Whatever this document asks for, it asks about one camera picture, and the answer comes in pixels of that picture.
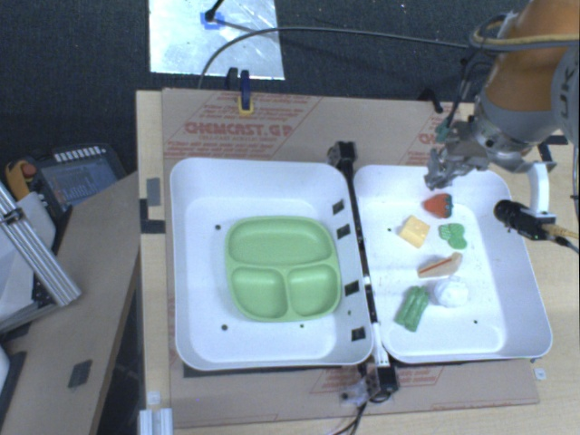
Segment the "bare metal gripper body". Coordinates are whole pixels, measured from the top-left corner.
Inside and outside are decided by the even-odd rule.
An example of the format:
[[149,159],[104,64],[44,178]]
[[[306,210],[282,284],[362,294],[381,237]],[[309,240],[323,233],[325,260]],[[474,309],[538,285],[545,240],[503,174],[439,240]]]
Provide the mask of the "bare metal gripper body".
[[490,164],[526,172],[530,165],[524,157],[538,144],[530,130],[500,128],[486,119],[456,121],[445,132],[445,162],[457,173],[484,170]]

